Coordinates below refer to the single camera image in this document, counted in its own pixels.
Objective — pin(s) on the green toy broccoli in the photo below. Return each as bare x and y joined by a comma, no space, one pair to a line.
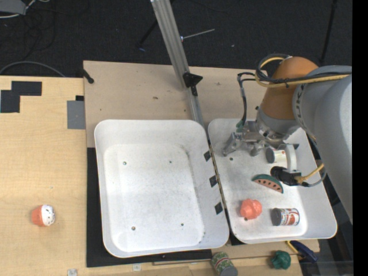
281,260

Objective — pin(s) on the green patterned can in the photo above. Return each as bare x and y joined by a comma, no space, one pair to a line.
222,264

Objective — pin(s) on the toy watermelon slice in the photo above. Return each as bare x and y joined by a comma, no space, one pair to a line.
268,183

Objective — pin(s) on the black cylinder on white bracket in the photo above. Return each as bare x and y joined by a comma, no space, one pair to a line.
289,175

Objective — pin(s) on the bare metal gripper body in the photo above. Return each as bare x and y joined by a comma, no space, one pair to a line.
253,135

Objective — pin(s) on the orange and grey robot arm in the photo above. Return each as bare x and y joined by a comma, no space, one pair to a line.
330,119

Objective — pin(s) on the small white can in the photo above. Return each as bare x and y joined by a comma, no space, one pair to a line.
277,155

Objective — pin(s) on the red and white can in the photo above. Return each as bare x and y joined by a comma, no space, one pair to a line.
287,216

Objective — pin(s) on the white plastic tray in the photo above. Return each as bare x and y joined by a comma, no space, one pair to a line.
152,188
253,229

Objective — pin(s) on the salmon pink toy food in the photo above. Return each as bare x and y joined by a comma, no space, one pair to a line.
250,208

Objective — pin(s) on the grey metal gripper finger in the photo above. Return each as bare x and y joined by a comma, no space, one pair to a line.
232,144
256,149

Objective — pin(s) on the brown cardboard board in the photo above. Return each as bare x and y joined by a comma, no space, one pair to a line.
138,96

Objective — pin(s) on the orange and white toy cupcake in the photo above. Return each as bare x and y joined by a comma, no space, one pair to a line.
43,215

